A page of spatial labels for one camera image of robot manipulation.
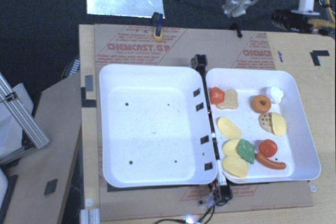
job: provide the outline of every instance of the white container tray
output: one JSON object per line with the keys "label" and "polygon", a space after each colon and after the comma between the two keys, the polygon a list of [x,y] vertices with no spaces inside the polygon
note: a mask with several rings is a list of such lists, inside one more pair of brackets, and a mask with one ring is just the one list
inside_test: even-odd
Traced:
{"label": "white container tray", "polygon": [[[285,162],[273,170],[255,161],[245,178],[217,165],[201,76],[187,67],[108,65],[100,72],[103,174],[115,187],[199,185],[219,173],[237,184],[312,180],[321,166],[293,77],[283,71],[212,69],[208,88],[235,89],[239,107],[220,110],[211,105],[220,160],[227,138],[217,127],[225,116],[242,131],[256,152],[272,139],[278,152],[271,159]],[[263,130],[251,107],[255,95],[276,86],[284,91],[270,112],[282,114],[287,132],[282,137]]]}
{"label": "white container tray", "polygon": [[100,72],[100,99],[109,184],[198,185],[215,179],[205,94],[194,69],[108,65]]}
{"label": "white container tray", "polygon": [[[220,158],[225,157],[222,146],[227,142],[227,138],[219,131],[217,120],[225,116],[240,128],[241,138],[252,143],[256,152],[259,152],[260,142],[265,139],[273,140],[278,146],[278,151],[270,159],[286,163],[284,170],[274,170],[255,160],[254,164],[248,163],[249,172],[245,178],[233,176],[219,167],[227,179],[234,183],[245,184],[312,180],[319,176],[321,166],[297,85],[290,74],[284,71],[216,68],[207,73],[206,81],[208,88],[235,89],[238,93],[239,106],[235,110],[220,110],[215,105],[211,105]],[[258,121],[260,114],[251,107],[252,98],[259,94],[265,94],[265,89],[271,86],[279,87],[284,92],[281,103],[272,104],[269,110],[269,112],[280,113],[286,120],[287,132],[282,137],[262,129]]]}

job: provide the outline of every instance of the plastic toy food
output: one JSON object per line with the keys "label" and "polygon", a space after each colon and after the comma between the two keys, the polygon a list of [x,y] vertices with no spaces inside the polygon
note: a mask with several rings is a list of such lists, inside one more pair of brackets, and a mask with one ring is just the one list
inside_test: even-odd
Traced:
{"label": "plastic toy food", "polygon": [[241,130],[227,117],[219,118],[217,126],[219,131],[229,140],[238,139],[242,135]]}
{"label": "plastic toy food", "polygon": [[239,141],[240,139],[232,139],[224,144],[224,146],[222,147],[222,151],[226,157],[228,156],[240,157],[237,151]]}
{"label": "plastic toy food", "polygon": [[213,87],[209,94],[211,104],[219,104],[224,101],[225,93],[218,87]]}
{"label": "plastic toy food", "polygon": [[276,112],[261,114],[259,124],[261,128],[276,136],[283,136],[287,131],[285,118]]}
{"label": "plastic toy food", "polygon": [[266,139],[259,144],[259,151],[263,156],[269,158],[276,154],[278,146],[273,140]]}
{"label": "plastic toy food", "polygon": [[284,97],[283,94],[283,91],[281,91],[278,87],[268,87],[265,93],[273,104],[279,104],[282,97]]}
{"label": "plastic toy food", "polygon": [[271,108],[271,105],[271,100],[262,94],[252,99],[252,108],[258,113],[266,113]]}
{"label": "plastic toy food", "polygon": [[222,167],[225,171],[238,177],[246,177],[248,173],[248,164],[240,157],[225,157],[222,161]]}
{"label": "plastic toy food", "polygon": [[254,153],[254,146],[244,140],[240,139],[237,147],[237,151],[239,155],[247,162],[253,164],[254,163],[254,158],[255,158],[255,153]]}
{"label": "plastic toy food", "polygon": [[217,104],[219,109],[236,109],[238,108],[238,94],[236,90],[226,90],[225,99]]}
{"label": "plastic toy food", "polygon": [[276,169],[276,170],[283,170],[286,168],[286,164],[283,162],[274,162],[267,157],[265,157],[262,153],[256,154],[256,160],[259,161],[261,164],[265,165],[268,168]]}

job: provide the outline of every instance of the cardboard sheet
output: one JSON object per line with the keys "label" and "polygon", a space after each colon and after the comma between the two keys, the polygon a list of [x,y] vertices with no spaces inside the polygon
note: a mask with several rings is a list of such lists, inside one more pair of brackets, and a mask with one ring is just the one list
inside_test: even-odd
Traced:
{"label": "cardboard sheet", "polygon": [[[109,63],[189,66],[195,54],[206,54],[207,70],[220,68],[274,69],[266,33],[164,28],[163,38],[153,38],[153,27],[96,25],[96,93],[101,221],[202,214],[198,201],[208,186],[138,189],[110,187],[102,175],[99,72]],[[234,198],[216,212],[249,211],[312,206],[307,182],[234,185]]]}

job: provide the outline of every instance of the toy tomato slice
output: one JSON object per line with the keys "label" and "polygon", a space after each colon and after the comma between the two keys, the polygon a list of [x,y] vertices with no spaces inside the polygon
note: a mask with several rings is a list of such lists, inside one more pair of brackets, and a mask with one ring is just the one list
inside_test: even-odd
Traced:
{"label": "toy tomato slice", "polygon": [[263,154],[263,156],[269,158],[276,154],[278,151],[278,146],[273,140],[266,139],[260,143],[259,151]]}
{"label": "toy tomato slice", "polygon": [[210,103],[211,104],[219,104],[222,103],[224,101],[224,91],[222,91],[220,88],[218,87],[213,87],[210,90]]}

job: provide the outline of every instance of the toy hot dog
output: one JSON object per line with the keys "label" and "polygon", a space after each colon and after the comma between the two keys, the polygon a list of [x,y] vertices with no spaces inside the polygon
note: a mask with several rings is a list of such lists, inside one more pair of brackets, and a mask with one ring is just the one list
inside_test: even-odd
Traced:
{"label": "toy hot dog", "polygon": [[269,158],[265,157],[262,153],[256,154],[256,160],[259,161],[261,164],[265,165],[268,168],[276,169],[276,170],[283,170],[286,168],[286,164],[283,162],[274,162]]}

